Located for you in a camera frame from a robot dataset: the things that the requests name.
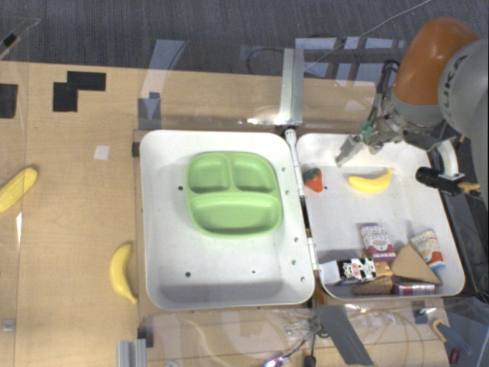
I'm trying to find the pink and white carton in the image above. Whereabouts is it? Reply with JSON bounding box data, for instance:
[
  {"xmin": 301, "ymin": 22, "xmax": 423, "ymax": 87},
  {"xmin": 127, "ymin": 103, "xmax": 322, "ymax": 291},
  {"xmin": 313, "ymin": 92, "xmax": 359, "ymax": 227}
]
[{"xmin": 359, "ymin": 222, "xmax": 397, "ymax": 263}]

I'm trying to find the black cylinder on white bracket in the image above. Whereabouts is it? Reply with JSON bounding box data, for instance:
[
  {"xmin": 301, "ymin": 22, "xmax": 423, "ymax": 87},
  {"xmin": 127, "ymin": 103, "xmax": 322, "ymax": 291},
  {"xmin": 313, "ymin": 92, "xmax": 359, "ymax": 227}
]
[{"xmin": 415, "ymin": 141, "xmax": 467, "ymax": 198}]

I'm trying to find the white plastic tray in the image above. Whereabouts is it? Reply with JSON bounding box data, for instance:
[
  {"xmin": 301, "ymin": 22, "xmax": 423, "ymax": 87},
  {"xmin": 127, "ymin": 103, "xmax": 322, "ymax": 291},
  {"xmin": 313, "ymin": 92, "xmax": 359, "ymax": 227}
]
[
  {"xmin": 138, "ymin": 129, "xmax": 316, "ymax": 313},
  {"xmin": 296, "ymin": 132, "xmax": 467, "ymax": 302}
]

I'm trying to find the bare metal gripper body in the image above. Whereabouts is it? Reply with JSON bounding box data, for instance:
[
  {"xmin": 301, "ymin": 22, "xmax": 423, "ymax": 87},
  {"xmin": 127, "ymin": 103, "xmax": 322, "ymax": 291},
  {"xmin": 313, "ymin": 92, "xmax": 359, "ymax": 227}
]
[{"xmin": 361, "ymin": 112, "xmax": 407, "ymax": 148}]

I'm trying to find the yellow banana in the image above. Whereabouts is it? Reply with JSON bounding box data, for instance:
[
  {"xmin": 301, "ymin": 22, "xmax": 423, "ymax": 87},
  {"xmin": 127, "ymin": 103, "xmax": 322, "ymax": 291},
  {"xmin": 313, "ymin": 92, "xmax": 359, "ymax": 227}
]
[
  {"xmin": 109, "ymin": 242, "xmax": 139, "ymax": 306},
  {"xmin": 347, "ymin": 167, "xmax": 395, "ymax": 195}
]

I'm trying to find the yellow corn cob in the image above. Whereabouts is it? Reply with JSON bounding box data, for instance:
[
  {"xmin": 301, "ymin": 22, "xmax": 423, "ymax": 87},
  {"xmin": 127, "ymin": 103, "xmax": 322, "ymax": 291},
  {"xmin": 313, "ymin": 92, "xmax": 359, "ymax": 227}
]
[{"xmin": 0, "ymin": 166, "xmax": 40, "ymax": 214}]

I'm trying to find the purple packet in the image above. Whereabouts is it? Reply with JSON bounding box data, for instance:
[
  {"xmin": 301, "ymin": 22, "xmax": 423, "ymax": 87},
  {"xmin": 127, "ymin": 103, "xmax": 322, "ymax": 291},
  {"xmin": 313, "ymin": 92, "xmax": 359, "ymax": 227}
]
[{"xmin": 390, "ymin": 278, "xmax": 437, "ymax": 296}]

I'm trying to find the white carton with colourful print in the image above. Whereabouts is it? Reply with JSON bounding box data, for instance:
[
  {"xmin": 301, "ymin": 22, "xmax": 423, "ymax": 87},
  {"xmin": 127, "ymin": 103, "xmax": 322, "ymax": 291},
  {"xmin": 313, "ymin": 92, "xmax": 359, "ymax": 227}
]
[{"xmin": 318, "ymin": 257, "xmax": 377, "ymax": 287}]

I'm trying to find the brown pizza slice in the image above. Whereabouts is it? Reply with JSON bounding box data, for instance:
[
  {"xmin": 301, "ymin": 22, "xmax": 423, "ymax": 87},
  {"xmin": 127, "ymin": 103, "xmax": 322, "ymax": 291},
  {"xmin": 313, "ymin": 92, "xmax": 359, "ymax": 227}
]
[{"xmin": 390, "ymin": 242, "xmax": 443, "ymax": 286}]

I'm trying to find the green divided plate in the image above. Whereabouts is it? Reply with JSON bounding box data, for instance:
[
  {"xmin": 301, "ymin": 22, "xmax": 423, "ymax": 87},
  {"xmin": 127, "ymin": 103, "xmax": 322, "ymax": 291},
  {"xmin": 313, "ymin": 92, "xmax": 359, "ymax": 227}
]
[{"xmin": 185, "ymin": 151, "xmax": 284, "ymax": 239}]

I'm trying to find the brown bread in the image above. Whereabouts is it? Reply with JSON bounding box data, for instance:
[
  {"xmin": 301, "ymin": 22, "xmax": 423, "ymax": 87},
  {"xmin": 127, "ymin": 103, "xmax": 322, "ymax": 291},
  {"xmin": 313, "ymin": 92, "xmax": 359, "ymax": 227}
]
[{"xmin": 351, "ymin": 276, "xmax": 394, "ymax": 297}]

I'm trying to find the thin black and white rod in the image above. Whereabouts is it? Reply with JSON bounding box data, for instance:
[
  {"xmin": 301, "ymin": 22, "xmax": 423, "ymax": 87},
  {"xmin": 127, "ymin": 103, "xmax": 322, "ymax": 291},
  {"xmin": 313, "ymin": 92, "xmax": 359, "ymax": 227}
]
[{"xmin": 283, "ymin": 128, "xmax": 320, "ymax": 271}]

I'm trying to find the red strawberry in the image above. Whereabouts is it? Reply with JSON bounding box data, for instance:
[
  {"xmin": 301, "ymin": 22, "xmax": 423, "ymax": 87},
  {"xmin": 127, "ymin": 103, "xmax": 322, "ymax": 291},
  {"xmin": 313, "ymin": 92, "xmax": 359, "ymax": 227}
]
[{"xmin": 302, "ymin": 167, "xmax": 325, "ymax": 193}]

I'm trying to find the tan biscuit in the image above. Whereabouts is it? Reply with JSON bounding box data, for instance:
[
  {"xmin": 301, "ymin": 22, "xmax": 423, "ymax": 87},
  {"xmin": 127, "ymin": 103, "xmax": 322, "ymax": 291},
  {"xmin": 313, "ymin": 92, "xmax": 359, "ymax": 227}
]
[{"xmin": 375, "ymin": 259, "xmax": 394, "ymax": 279}]

